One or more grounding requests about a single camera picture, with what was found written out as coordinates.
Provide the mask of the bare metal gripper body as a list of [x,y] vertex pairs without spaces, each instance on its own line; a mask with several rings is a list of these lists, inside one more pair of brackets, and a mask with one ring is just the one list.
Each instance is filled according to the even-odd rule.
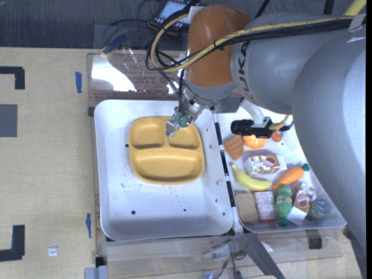
[[196,100],[185,100],[182,105],[174,108],[173,115],[166,122],[166,129],[186,128],[193,124],[203,108]]

